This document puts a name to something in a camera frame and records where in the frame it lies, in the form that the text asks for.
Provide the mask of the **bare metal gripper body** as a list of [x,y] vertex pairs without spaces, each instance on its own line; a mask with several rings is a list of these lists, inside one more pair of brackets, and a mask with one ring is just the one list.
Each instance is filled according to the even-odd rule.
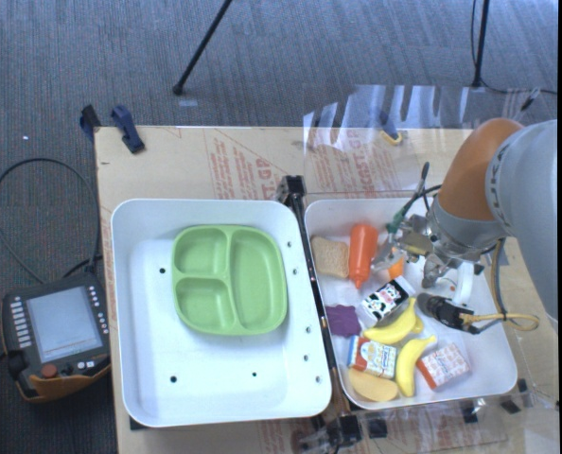
[[459,269],[470,264],[475,272],[482,272],[480,262],[482,250],[456,241],[430,223],[424,216],[411,215],[404,218],[395,237],[396,245],[410,256],[438,256],[449,269]]

